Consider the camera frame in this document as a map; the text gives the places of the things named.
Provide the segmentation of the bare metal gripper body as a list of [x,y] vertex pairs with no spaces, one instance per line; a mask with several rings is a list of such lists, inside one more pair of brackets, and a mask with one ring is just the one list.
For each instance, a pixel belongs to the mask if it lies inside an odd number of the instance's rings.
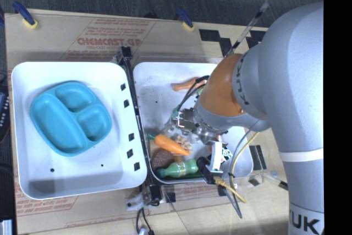
[[170,119],[171,123],[192,144],[212,145],[219,141],[218,136],[221,132],[206,124],[194,108],[185,108],[178,111],[175,109]]

